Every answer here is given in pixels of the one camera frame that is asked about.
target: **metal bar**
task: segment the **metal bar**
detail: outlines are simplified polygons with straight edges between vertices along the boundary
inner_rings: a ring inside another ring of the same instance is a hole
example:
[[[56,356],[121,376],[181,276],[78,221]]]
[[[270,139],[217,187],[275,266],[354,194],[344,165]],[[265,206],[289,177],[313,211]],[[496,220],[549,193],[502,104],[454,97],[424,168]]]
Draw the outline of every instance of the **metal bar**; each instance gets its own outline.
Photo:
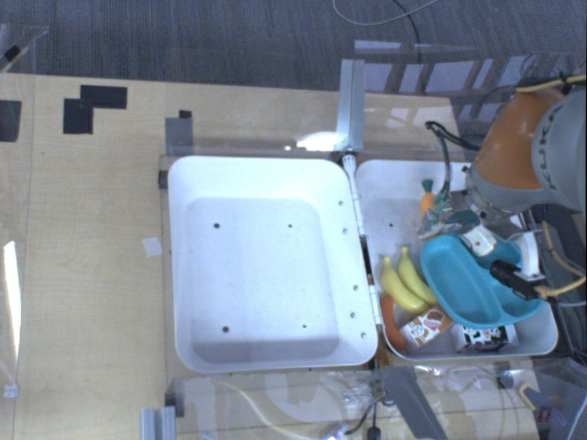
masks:
[[[175,408],[143,409],[140,414],[141,440],[176,440]]]
[[[343,60],[338,94],[337,151],[363,148],[365,116],[365,61]]]

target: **blue tray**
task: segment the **blue tray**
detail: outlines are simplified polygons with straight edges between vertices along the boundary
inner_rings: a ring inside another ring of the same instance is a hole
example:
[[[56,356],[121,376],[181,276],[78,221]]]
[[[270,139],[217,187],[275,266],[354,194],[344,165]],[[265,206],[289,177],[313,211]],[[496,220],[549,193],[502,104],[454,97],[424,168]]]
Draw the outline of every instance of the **blue tray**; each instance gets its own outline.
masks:
[[[489,273],[496,259],[520,265],[512,243],[499,241],[488,258],[475,258],[457,235],[436,236],[420,254],[420,266],[438,303],[456,323],[476,329],[510,325],[535,314],[541,300],[526,301]]]

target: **small box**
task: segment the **small box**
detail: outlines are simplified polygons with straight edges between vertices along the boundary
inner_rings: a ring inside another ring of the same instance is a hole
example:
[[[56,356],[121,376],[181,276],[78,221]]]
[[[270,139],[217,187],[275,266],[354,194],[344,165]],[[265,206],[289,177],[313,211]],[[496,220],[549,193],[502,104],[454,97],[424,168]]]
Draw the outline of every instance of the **small box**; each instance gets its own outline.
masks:
[[[414,350],[435,339],[452,324],[452,319],[439,305],[435,304],[402,327],[400,333],[409,349]]]
[[[473,329],[455,324],[450,334],[457,352],[493,352],[504,346],[518,345],[513,324],[490,329]]]

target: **white sticker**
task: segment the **white sticker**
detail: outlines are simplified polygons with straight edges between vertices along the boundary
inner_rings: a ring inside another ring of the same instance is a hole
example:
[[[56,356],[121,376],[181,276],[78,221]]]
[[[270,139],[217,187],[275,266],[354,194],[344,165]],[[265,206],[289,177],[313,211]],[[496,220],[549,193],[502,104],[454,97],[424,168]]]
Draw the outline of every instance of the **white sticker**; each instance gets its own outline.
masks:
[[[4,385],[4,397],[5,398],[17,398],[18,397],[18,385]]]
[[[143,239],[143,247],[147,253],[147,258],[154,258],[155,256],[160,256],[163,254],[161,242],[156,236]]]

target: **yellow banana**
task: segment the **yellow banana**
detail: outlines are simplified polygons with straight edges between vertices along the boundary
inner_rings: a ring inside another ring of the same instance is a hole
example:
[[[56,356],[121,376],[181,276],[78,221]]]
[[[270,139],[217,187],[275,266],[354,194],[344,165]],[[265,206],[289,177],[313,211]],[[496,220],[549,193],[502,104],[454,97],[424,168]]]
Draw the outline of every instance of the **yellow banana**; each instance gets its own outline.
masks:
[[[409,291],[430,305],[438,303],[430,287],[420,279],[420,276],[415,271],[414,263],[407,255],[407,247],[402,247],[402,256],[397,264],[397,273]]]
[[[383,258],[381,283],[385,292],[407,312],[421,314],[428,308],[426,302],[405,288],[388,257]]]

